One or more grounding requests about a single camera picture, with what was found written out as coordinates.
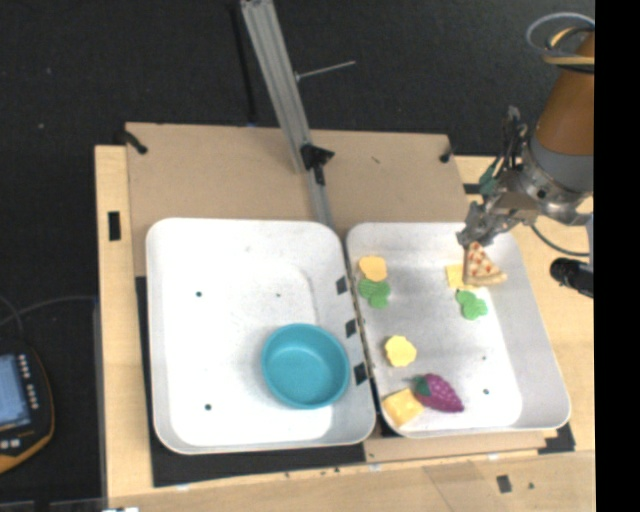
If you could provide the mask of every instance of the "black device with screen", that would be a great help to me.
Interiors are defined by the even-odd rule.
[[[49,442],[53,416],[51,389],[35,351],[0,339],[0,473]]]

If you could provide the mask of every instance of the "toy pizza slice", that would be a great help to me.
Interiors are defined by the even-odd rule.
[[[482,245],[472,242],[464,251],[462,280],[467,285],[488,286],[502,283],[507,274],[491,261]]]

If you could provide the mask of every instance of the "black cable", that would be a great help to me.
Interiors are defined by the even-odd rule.
[[[586,258],[587,256],[590,256],[590,253],[588,252],[568,251],[567,249],[563,249],[562,247],[557,246],[552,241],[550,241],[547,237],[545,237],[542,233],[540,233],[540,231],[538,231],[538,228],[536,228],[535,225],[533,224],[531,225],[531,229],[533,229],[533,232],[536,235],[538,235],[538,238],[540,238],[540,240],[542,240],[545,244],[547,244],[552,249],[555,249],[556,251],[561,252],[562,254],[566,254],[568,256],[577,256],[581,258]]]
[[[9,308],[9,310],[11,311],[11,316],[8,318],[5,318],[2,323],[0,325],[4,325],[5,323],[10,322],[11,320],[15,320],[16,321],[16,325],[18,326],[18,333],[20,335],[20,337],[22,338],[24,335],[24,325],[22,324],[22,318],[20,317],[20,312],[15,308],[15,306],[11,303],[10,300],[8,300],[7,298],[3,297],[2,295],[0,295],[0,301],[7,306],[7,308]]]
[[[5,304],[10,305],[10,303],[8,301],[6,301],[2,296],[0,296],[0,299],[2,299],[3,302],[5,302]],[[13,314],[10,317],[4,318],[2,320],[0,320],[0,327],[8,324],[9,322],[11,322],[12,320],[16,319],[16,321],[19,322],[20,325],[20,331],[22,334],[23,326],[22,326],[22,315],[25,315],[27,313],[31,313],[32,311],[35,311],[37,309],[41,309],[43,307],[46,306],[50,306],[52,304],[59,304],[61,302],[78,302],[78,301],[92,301],[92,302],[96,302],[96,297],[94,295],[68,295],[65,297],[56,297],[54,299],[49,299],[49,300],[44,300],[42,302],[37,302],[35,304],[32,304],[31,306],[27,306],[25,308],[22,308],[20,310],[16,310],[15,308],[13,308],[13,306],[10,306]]]

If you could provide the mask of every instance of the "black bracket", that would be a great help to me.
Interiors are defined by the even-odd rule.
[[[324,186],[325,181],[322,166],[331,160],[335,153],[312,144],[305,144],[300,148],[300,154],[302,155],[302,161],[304,162],[305,169],[307,169],[307,171],[313,169],[316,183]]]

